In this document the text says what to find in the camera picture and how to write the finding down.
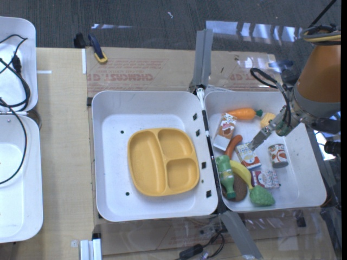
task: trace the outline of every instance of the toy soda bottle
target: toy soda bottle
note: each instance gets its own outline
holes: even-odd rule
[[[230,166],[230,158],[227,155],[222,155],[216,158],[217,169],[221,184],[227,190],[227,199],[236,197],[234,191],[234,173]]]

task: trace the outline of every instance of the tin can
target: tin can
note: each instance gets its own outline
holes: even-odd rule
[[[269,146],[272,167],[285,167],[288,165],[287,154],[284,144]]]

